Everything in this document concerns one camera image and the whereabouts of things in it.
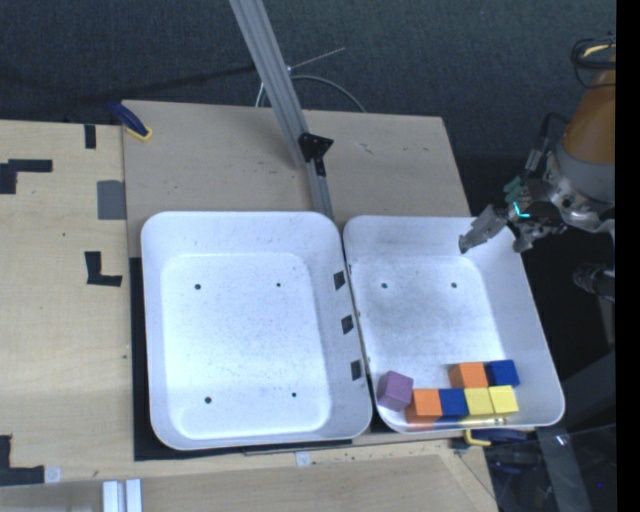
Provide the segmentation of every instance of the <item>white tray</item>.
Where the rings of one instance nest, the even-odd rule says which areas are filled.
[[[179,450],[371,420],[340,235],[313,212],[164,212],[142,235],[151,423]]]
[[[360,216],[347,222],[344,247],[374,391],[387,371],[414,388],[450,387],[447,369],[465,361],[513,359],[521,384],[515,428],[556,423],[564,395],[513,233],[460,254],[458,236],[473,218]],[[402,433],[460,430],[473,424],[415,427],[404,411],[379,407]]]

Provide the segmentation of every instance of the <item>colored block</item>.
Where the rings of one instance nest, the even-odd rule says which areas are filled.
[[[497,415],[505,416],[520,410],[511,386],[490,386],[489,396],[491,397],[493,410]]]
[[[459,363],[449,370],[449,382],[453,388],[489,387],[484,363]]]
[[[513,386],[520,384],[516,365],[512,359],[485,363],[485,372],[490,386]]]
[[[467,400],[471,419],[491,418],[494,416],[489,388],[465,388],[464,396]]]
[[[459,420],[469,415],[463,389],[440,389],[439,395],[443,420]]]
[[[413,391],[413,379],[389,371],[385,373],[378,382],[378,405],[401,411],[411,403],[411,392]]]
[[[411,403],[405,409],[408,423],[432,423],[442,416],[440,393],[437,389],[414,389]]]

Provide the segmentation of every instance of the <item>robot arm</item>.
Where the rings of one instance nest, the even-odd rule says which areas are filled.
[[[545,117],[524,169],[504,187],[506,206],[484,209],[460,236],[461,253],[487,242],[507,225],[518,233],[516,252],[570,227],[608,232],[615,245],[615,53],[606,60],[592,60],[593,55],[613,49],[615,36],[576,43],[571,60],[587,89],[578,108],[568,121],[554,113]],[[588,85],[580,79],[579,70],[584,69],[596,72]],[[565,125],[555,143],[549,137],[553,120]],[[614,279],[614,269],[599,265],[584,265],[574,273],[576,285],[611,302]]]

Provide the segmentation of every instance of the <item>teal light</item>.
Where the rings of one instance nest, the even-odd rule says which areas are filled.
[[[522,217],[524,219],[526,219],[527,217],[531,217],[531,214],[529,213],[520,213],[520,207],[518,206],[518,203],[516,201],[513,202],[513,207],[516,210],[516,215],[518,217]]]

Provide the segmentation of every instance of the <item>table top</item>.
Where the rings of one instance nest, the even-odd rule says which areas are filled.
[[[157,197],[167,191],[187,191],[175,195],[173,208],[265,210],[277,203],[280,210],[305,210],[311,208],[306,178],[289,163],[270,109],[127,105],[144,114],[154,129],[152,141],[133,139],[119,126],[98,125],[96,147],[87,148],[80,124],[0,122],[0,163],[50,159],[54,165],[51,173],[19,172],[16,194],[0,195],[0,433],[13,436],[11,465],[59,468],[63,482],[239,470],[286,475],[297,465],[290,451],[134,461],[128,264],[139,251],[136,226],[154,209],[166,208]],[[358,214],[469,215],[440,118],[315,111],[305,116],[314,133],[336,141],[325,164],[339,226]],[[176,120],[171,136],[162,129],[168,118]],[[181,138],[181,130],[194,123],[212,123],[212,133],[224,136]],[[211,154],[219,172],[207,179],[215,192],[202,193],[195,184],[203,169],[211,169]],[[154,180],[148,179],[146,161],[155,161]],[[163,183],[163,173],[176,161],[187,164],[185,180]],[[99,219],[97,183],[128,179],[127,220]],[[88,251],[101,253],[102,273],[122,276],[120,286],[87,284]],[[350,462],[361,462],[375,473],[387,459],[409,465],[437,460],[446,477],[474,497],[478,510],[495,510],[486,486],[446,440],[430,437],[365,433],[352,446],[311,451],[307,469],[338,464],[351,471]],[[486,476],[482,463],[479,471]]]

